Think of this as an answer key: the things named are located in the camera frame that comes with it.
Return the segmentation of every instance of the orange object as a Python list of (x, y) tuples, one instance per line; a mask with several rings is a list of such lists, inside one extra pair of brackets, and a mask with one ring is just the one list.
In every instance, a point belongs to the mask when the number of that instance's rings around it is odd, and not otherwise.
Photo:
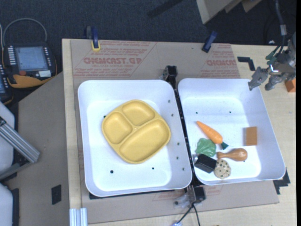
[(292, 81), (285, 82), (287, 92), (296, 92), (296, 78)]
[(248, 152), (243, 148), (237, 148), (228, 153), (217, 152), (216, 155), (218, 159), (227, 157), (235, 161), (244, 161), (248, 158)]
[(246, 137), (245, 137), (245, 145), (257, 145), (257, 127), (247, 127)]
[(202, 131), (208, 136), (210, 140), (212, 140), (215, 144), (222, 143), (222, 136), (216, 130), (211, 127), (205, 125), (204, 123), (197, 121), (197, 125), (202, 129)]

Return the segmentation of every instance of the brown rectangular sponge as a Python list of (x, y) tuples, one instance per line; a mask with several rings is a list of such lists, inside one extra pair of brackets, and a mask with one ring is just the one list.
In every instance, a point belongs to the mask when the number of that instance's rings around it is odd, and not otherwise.
[(245, 145), (257, 145), (257, 127), (246, 128)]

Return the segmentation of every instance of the yellow divided plate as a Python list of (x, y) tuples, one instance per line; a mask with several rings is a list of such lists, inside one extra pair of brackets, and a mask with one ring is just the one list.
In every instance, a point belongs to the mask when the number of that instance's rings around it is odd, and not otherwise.
[(102, 122), (103, 135), (126, 162), (151, 158), (171, 137), (165, 120), (146, 102), (130, 100), (111, 111)]

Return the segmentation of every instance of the wooden table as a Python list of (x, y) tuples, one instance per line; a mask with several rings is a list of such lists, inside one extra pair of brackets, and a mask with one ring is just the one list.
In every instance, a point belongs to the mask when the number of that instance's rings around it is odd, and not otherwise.
[[(73, 73), (71, 40), (63, 39), (63, 80), (66, 116), (66, 138), (68, 159), (68, 181), (69, 181), (69, 203), (70, 209), (82, 208), (79, 158), (77, 145), (76, 118), (74, 110)], [(266, 66), (265, 56), (273, 50), (268, 46), (232, 45), (235, 58), (250, 57), (255, 66)], [(251, 78), (253, 72), (249, 70), (247, 63), (240, 63), (236, 59), (241, 78)], [(288, 175), (291, 183), (288, 187), (281, 188), (278, 204), (234, 208), (226, 210), (199, 212), (202, 226), (286, 226), (297, 225), (296, 216), (296, 96), (288, 93), (285, 85), (278, 84), (275, 89), (264, 90), (261, 86), (268, 114), (279, 143)], [(158, 226), (172, 225), (182, 215), (170, 215), (162, 217), (151, 217), (132, 219), (109, 223), (90, 224), (93, 226)], [(197, 225), (194, 213), (188, 214), (182, 221), (184, 225)]]

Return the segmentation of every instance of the gray cable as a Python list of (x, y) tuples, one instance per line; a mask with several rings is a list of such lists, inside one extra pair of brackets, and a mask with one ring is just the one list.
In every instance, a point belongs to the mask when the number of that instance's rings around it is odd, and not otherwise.
[(14, 23), (16, 22), (19, 22), (19, 21), (23, 21), (23, 20), (29, 20), (29, 21), (33, 21), (33, 22), (36, 22), (38, 23), (43, 29), (44, 29), (44, 32), (45, 32), (45, 42), (47, 41), (47, 31), (46, 31), (46, 28), (44, 27), (43, 24), (41, 24), (39, 21), (33, 19), (33, 18), (19, 18), (19, 19), (16, 19), (15, 21), (11, 22), (9, 25), (7, 25), (7, 27), (4, 29), (4, 32), (3, 32), (3, 36), (2, 36), (2, 44), (3, 46), (5, 46), (5, 34), (6, 34), (6, 31), (7, 29)]

